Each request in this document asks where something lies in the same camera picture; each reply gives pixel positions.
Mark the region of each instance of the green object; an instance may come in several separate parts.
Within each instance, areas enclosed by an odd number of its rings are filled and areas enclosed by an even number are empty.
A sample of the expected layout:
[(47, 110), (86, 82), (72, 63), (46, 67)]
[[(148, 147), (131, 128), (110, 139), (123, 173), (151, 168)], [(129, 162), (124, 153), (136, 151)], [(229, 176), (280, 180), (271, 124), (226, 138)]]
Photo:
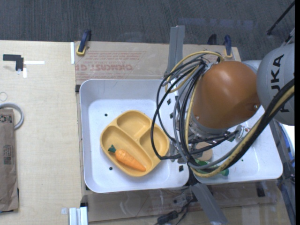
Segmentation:
[(116, 152), (116, 148), (113, 145), (111, 145), (111, 147), (108, 149), (108, 151), (115, 153)]
[[(199, 164), (200, 166), (209, 164), (208, 162), (200, 161), (200, 160), (198, 160), (198, 159), (195, 159), (195, 161), (196, 161), (196, 163)], [(196, 169), (196, 171), (199, 172), (199, 173), (207, 173), (207, 172), (204, 172), (204, 171), (202, 171), (202, 170), (200, 170), (200, 169)], [(227, 169), (225, 169), (225, 170), (219, 172), (219, 174), (221, 174), (221, 175), (223, 175), (223, 176), (228, 176), (228, 174), (229, 174), (229, 169), (227, 168)]]

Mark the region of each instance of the brown paper bag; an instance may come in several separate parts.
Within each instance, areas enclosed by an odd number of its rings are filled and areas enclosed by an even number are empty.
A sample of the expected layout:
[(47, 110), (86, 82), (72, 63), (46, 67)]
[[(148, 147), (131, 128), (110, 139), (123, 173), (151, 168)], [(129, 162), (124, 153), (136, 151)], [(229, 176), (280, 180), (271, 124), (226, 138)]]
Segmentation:
[(18, 208), (13, 109), (0, 109), (0, 211)]

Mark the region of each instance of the yellow divided plate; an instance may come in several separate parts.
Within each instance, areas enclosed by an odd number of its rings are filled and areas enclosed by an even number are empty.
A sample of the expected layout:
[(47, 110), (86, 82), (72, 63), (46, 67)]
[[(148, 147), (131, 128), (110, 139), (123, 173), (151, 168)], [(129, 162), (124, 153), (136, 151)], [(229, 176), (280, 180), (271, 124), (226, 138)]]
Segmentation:
[[(160, 162), (151, 145), (151, 124), (152, 119), (144, 113), (137, 110), (129, 110), (113, 120), (100, 136), (102, 150), (116, 166), (130, 176), (144, 176), (150, 173)], [(159, 155), (164, 156), (169, 150), (169, 139), (157, 124), (154, 126), (153, 138)], [(108, 151), (112, 144), (116, 149), (124, 149), (130, 153), (145, 166), (146, 171), (141, 172), (120, 163), (115, 158), (114, 153)]]

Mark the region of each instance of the wooden table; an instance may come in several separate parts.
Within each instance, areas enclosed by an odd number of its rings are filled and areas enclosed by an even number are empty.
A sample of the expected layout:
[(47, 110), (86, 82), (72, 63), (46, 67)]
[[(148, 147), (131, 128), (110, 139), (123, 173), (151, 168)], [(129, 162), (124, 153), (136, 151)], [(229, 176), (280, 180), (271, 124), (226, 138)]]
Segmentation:
[[(15, 62), (0, 60), (0, 92), (24, 111), (24, 124), (15, 132), (19, 209), (0, 214), (0, 224), (67, 225), (68, 208), (79, 207), (85, 184), (79, 146), (75, 67), (71, 43), (0, 41), (2, 54), (24, 60), (27, 78), (17, 74)], [(279, 190), (277, 202), (223, 208), (230, 224), (288, 224)], [(154, 224), (157, 217), (140, 217), (93, 224)], [(210, 222), (203, 211), (188, 213), (182, 224)]]

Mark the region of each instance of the white ring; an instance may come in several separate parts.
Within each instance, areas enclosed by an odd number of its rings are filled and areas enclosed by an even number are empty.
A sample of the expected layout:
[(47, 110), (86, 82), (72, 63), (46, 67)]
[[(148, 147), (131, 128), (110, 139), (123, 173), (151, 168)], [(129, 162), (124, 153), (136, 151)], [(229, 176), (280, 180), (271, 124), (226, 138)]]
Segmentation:
[[(5, 99), (1, 99), (1, 94), (4, 94), (6, 96)], [(5, 102), (8, 98), (8, 94), (6, 92), (0, 92), (0, 101)]]
[(14, 129), (17, 130), (24, 122), (24, 113), (23, 113), (22, 109), (15, 103), (2, 103), (2, 104), (0, 104), (0, 109), (4, 108), (4, 107), (14, 108), (21, 114), (20, 121), (14, 127)]

